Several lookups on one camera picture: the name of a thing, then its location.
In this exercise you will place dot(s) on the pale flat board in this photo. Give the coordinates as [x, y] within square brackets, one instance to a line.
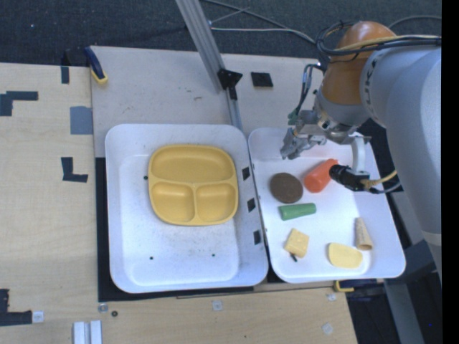
[161, 91]

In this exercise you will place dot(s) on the green tapered cylinder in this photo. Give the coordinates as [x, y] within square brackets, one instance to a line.
[295, 211]

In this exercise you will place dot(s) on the yellow divided plate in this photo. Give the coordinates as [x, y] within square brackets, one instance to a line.
[193, 167]

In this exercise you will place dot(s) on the orange bottle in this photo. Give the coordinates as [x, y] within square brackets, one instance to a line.
[317, 177]

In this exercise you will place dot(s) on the black cylinder on white bracket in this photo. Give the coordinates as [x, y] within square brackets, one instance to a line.
[346, 176]

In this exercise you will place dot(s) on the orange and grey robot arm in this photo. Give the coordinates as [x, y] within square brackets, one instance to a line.
[401, 95]

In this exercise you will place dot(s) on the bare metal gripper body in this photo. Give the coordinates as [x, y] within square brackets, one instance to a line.
[310, 124]

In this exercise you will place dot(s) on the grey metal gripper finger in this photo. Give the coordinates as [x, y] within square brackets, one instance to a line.
[287, 145]
[301, 148]

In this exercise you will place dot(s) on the yellow flat slice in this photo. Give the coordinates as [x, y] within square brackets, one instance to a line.
[344, 256]

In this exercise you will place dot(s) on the beige ice cream cone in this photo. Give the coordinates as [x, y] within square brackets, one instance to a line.
[363, 235]

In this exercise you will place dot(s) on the yellow cheese wedge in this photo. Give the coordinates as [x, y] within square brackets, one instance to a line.
[297, 243]

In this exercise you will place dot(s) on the white plastic tray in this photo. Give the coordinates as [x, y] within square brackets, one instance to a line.
[186, 256]
[330, 224]

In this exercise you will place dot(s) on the brown round biscuit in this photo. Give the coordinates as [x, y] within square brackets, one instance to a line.
[286, 188]

